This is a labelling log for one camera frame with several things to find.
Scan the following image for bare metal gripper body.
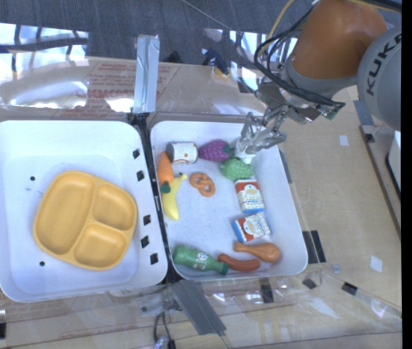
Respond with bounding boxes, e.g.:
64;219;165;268
255;82;330;125

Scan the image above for purple grapes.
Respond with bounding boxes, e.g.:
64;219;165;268
197;139;236;163

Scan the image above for green broccoli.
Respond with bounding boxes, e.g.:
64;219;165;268
220;157;255;182

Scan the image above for red and white carton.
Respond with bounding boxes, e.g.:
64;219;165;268
234;178;266;215
231;212;272;244

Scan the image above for white can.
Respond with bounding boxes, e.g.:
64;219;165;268
165;141;199;165

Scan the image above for orange pretzel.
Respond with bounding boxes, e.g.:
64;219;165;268
189;172;217;198

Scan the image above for brown cardboard board red print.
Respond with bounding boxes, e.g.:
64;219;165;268
0;55;402;349

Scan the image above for orange carrot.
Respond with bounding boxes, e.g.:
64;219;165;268
157;151;175;195

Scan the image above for white plastic tray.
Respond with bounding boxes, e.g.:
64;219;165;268
149;120;309;281
0;119;169;303

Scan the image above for yellow banana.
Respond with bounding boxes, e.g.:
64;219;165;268
160;172;189;222

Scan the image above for orange chicken drumstick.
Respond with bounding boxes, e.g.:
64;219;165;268
233;241;281;264

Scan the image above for red sausage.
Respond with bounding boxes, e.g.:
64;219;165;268
217;253;262;273

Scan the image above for green bottle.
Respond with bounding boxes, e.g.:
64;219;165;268
172;244;230;277

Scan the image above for yellow divided plate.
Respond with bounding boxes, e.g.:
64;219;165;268
32;170;139;272

